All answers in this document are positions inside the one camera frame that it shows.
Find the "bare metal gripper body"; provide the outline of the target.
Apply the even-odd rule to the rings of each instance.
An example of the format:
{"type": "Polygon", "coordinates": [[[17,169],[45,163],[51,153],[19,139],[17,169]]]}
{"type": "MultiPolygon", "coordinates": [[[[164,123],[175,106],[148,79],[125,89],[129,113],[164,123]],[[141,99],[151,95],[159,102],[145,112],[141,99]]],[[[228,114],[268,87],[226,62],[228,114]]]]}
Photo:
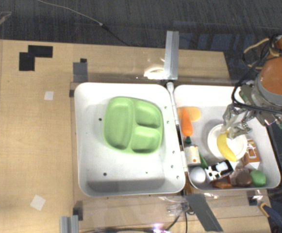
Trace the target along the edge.
{"type": "Polygon", "coordinates": [[[259,81],[244,84],[240,88],[240,97],[245,105],[254,107],[254,116],[262,125],[276,123],[282,127],[282,95],[267,91],[259,81]]]}

